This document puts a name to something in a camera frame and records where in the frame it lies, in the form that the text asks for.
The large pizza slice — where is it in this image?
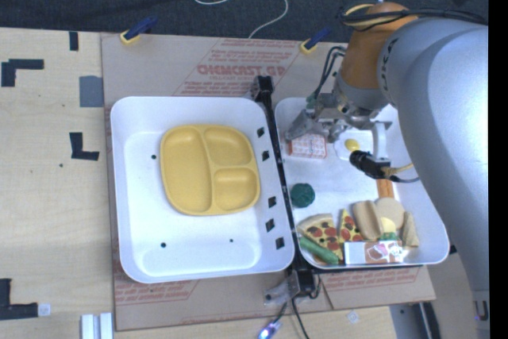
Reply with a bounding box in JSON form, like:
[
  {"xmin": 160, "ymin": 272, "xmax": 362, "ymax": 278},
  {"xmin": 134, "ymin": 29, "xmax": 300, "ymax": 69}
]
[{"xmin": 296, "ymin": 213, "xmax": 344, "ymax": 262}]

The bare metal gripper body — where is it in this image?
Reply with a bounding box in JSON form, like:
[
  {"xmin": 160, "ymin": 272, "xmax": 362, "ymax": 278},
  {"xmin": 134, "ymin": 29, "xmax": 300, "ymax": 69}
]
[{"xmin": 312, "ymin": 92, "xmax": 394, "ymax": 133}]

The orange oblong toy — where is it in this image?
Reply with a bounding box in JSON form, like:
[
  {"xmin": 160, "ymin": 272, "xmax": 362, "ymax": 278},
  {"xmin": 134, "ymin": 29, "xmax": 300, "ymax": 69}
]
[{"xmin": 375, "ymin": 178, "xmax": 396, "ymax": 199}]

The brown cardboard board, red print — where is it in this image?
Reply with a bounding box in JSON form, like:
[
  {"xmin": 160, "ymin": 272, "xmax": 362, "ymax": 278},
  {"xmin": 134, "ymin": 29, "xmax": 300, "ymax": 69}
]
[{"xmin": 99, "ymin": 32, "xmax": 437, "ymax": 332}]

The red and white packet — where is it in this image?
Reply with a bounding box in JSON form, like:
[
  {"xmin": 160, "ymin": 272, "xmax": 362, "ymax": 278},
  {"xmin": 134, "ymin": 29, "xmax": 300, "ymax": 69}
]
[{"xmin": 286, "ymin": 133, "xmax": 329, "ymax": 160}]

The yellow divided plate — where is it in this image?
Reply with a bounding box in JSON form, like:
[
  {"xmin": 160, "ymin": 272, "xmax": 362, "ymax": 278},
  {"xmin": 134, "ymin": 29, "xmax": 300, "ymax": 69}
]
[{"xmin": 160, "ymin": 124, "xmax": 262, "ymax": 217}]

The white fried egg toy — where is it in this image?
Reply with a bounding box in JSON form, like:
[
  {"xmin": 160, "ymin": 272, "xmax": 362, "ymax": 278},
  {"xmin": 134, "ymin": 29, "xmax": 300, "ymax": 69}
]
[{"xmin": 333, "ymin": 137, "xmax": 372, "ymax": 162}]

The tan hot dog bun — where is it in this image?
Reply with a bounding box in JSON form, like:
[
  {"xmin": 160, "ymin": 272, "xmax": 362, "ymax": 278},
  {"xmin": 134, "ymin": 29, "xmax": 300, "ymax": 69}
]
[{"xmin": 351, "ymin": 199, "xmax": 384, "ymax": 242}]

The tan bread piece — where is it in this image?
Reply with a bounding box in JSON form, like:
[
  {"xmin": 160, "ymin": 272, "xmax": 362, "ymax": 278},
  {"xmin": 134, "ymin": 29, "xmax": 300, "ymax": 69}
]
[{"xmin": 401, "ymin": 211, "xmax": 421, "ymax": 248}]

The small pizza slice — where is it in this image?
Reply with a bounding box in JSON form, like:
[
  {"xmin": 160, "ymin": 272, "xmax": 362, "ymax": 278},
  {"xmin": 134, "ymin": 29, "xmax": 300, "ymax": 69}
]
[{"xmin": 337, "ymin": 209, "xmax": 364, "ymax": 243}]

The green pickle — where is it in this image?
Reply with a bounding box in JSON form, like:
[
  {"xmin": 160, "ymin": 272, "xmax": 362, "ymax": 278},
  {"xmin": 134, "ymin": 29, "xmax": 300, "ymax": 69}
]
[{"xmin": 298, "ymin": 236, "xmax": 339, "ymax": 265}]

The black cylinder on white bracket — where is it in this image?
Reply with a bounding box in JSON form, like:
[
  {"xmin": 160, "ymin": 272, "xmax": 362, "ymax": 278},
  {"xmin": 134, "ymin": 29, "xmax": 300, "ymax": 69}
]
[{"xmin": 348, "ymin": 121, "xmax": 394, "ymax": 180}]

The green broccoli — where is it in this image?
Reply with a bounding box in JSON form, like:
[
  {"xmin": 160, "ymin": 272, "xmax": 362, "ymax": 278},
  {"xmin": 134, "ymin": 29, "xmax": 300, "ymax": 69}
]
[{"xmin": 290, "ymin": 183, "xmax": 317, "ymax": 210}]

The thin black rod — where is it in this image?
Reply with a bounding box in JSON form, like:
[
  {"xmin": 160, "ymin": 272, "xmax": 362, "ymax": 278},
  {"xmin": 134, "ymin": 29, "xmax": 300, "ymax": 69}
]
[{"xmin": 262, "ymin": 91, "xmax": 309, "ymax": 275}]

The beige round biscuit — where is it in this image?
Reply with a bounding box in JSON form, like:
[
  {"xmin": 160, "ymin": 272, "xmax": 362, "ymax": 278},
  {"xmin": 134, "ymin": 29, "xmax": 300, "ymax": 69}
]
[{"xmin": 375, "ymin": 197, "xmax": 406, "ymax": 229}]

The white plastic tray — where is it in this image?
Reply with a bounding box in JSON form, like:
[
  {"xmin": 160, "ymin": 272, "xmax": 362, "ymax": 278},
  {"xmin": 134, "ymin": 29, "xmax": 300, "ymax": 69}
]
[
  {"xmin": 274, "ymin": 97, "xmax": 451, "ymax": 270},
  {"xmin": 110, "ymin": 95, "xmax": 296, "ymax": 284}
]

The white carton with brown print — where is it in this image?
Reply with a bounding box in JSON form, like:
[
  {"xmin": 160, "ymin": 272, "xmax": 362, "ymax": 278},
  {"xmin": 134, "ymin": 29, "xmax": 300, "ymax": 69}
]
[{"xmin": 343, "ymin": 240, "xmax": 410, "ymax": 265}]

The black block with thin wires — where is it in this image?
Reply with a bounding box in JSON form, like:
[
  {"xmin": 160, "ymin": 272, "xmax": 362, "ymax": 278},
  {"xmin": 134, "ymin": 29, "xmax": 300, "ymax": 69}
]
[
  {"xmin": 295, "ymin": 268, "xmax": 317, "ymax": 297},
  {"xmin": 253, "ymin": 75, "xmax": 275, "ymax": 103}
]

